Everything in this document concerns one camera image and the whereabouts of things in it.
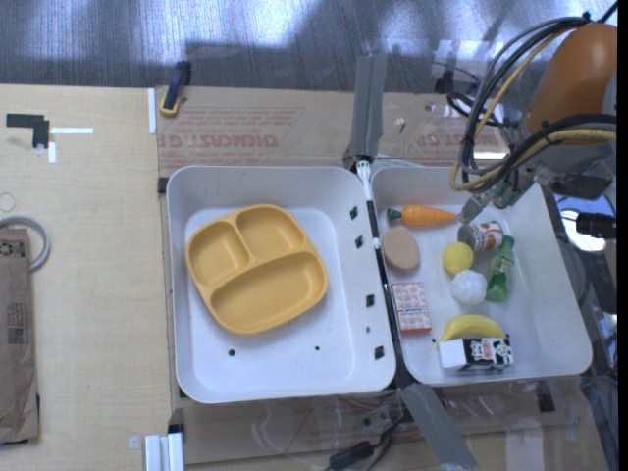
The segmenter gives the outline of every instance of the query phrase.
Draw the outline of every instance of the yellow divided plate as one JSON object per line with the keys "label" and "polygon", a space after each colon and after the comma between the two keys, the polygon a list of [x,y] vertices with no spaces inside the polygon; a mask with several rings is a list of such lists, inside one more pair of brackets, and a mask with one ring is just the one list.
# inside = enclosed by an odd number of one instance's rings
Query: yellow divided plate
{"label": "yellow divided plate", "polygon": [[327,271],[309,236],[288,211],[271,204],[199,228],[185,260],[209,311],[236,334],[280,326],[327,291]]}

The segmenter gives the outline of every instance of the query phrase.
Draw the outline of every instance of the yellow lemon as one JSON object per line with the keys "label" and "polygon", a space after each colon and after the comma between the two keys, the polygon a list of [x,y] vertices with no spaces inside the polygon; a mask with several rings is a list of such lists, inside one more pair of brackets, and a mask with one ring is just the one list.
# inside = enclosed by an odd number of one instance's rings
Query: yellow lemon
{"label": "yellow lemon", "polygon": [[473,265],[473,249],[465,242],[452,242],[443,251],[443,266],[455,276]]}

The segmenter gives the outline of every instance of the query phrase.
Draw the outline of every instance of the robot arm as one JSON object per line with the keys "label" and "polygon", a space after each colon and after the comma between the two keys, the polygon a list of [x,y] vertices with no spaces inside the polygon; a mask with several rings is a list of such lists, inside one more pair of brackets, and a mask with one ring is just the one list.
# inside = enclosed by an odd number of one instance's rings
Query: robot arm
{"label": "robot arm", "polygon": [[[475,134],[492,116],[492,108],[527,62],[566,31],[570,34],[549,61],[524,121],[517,128],[510,153],[492,166],[479,168],[473,158]],[[508,78],[485,110],[484,104],[506,70],[536,43],[541,45]],[[584,199],[602,195],[616,174],[616,71],[617,28],[586,18],[567,18],[548,22],[494,78],[485,79],[469,113],[460,158],[451,173],[451,186],[472,194],[458,220],[470,223],[490,202],[500,209],[512,206],[533,183],[561,195]],[[458,172],[463,184],[455,182]],[[478,178],[470,180],[470,175]]]}

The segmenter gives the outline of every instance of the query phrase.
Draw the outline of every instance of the wooden table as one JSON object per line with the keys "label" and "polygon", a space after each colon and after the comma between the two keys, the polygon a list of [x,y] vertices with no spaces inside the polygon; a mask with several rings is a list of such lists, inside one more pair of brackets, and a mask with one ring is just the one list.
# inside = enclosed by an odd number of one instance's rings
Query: wooden table
{"label": "wooden table", "polygon": [[[147,91],[0,85],[0,99],[4,113],[44,115],[51,127],[94,129],[57,135],[57,163],[50,164],[45,152],[38,156],[31,147],[30,130],[0,127],[0,192],[15,197],[11,214],[31,215],[45,226],[52,245],[45,265],[32,274],[40,436],[0,448],[0,468],[140,470],[143,437],[165,434],[177,397],[171,392],[163,197],[156,189],[157,138],[149,133]],[[32,242],[36,250],[36,235]],[[526,460],[525,448],[536,452],[528,462],[546,469],[603,469],[584,397],[574,409],[575,426],[469,431],[465,441],[483,470],[514,469],[520,457]],[[237,438],[227,444],[237,447]],[[319,469],[326,457],[309,461],[311,467],[299,456],[202,468]],[[417,462],[441,469],[424,443],[394,447],[387,459],[382,469]]]}

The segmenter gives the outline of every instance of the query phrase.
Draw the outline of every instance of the carrot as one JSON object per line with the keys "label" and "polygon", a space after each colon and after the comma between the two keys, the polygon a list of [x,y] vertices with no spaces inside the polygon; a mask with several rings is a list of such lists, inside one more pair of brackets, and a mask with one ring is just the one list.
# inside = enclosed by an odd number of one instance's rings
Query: carrot
{"label": "carrot", "polygon": [[401,211],[389,208],[387,217],[389,220],[400,219],[408,227],[426,227],[453,222],[456,219],[456,214],[430,206],[407,204],[403,206]]}

